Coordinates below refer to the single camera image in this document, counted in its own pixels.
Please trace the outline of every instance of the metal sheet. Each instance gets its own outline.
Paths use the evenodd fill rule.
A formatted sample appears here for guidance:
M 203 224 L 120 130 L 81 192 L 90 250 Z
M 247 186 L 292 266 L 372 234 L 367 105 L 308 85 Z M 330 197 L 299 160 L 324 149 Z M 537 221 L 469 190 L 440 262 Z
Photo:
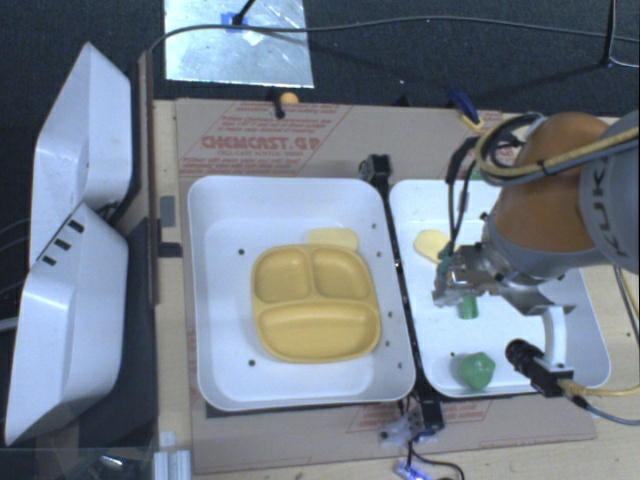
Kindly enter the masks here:
M 165 30 L 222 23 L 247 0 L 165 0 Z M 256 0 L 246 15 L 250 25 L 304 28 L 302 0 Z M 313 87 L 306 34 L 269 36 L 252 31 L 202 30 L 165 42 L 170 80 L 278 87 Z

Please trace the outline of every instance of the black connector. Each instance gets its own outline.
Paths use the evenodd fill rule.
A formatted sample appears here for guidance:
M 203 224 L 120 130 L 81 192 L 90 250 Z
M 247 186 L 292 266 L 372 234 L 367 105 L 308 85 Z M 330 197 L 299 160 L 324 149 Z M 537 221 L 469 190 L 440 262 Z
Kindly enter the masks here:
M 563 396 L 564 391 L 558 386 L 558 381 L 573 378 L 573 370 L 550 369 L 541 360 L 544 353 L 524 340 L 509 343 L 505 355 L 516 371 L 531 380 L 531 386 L 547 398 Z

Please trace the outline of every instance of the dark floor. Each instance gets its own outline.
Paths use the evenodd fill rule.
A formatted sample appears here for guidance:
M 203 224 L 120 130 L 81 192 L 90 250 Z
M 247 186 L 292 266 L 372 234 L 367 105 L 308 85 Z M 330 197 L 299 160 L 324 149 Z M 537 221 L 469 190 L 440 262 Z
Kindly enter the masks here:
M 493 18 L 604 34 L 610 0 L 303 0 L 308 26 L 410 15 Z M 619 0 L 621 60 L 638 62 L 640 0 Z M 163 0 L 0 0 L 0 230 L 30 213 L 38 132 L 82 44 L 91 41 L 126 71 L 163 33 Z M 603 37 L 432 21 L 310 37 L 315 89 L 306 102 L 447 104 L 456 86 L 480 108 L 622 115 L 638 108 L 638 70 L 601 67 Z M 156 66 L 162 65 L 161 52 Z M 263 99 L 259 87 L 166 82 L 156 97 Z M 15 315 L 25 243 L 4 249 L 27 224 L 0 235 L 0 317 Z M 0 391 L 10 341 L 2 341 Z

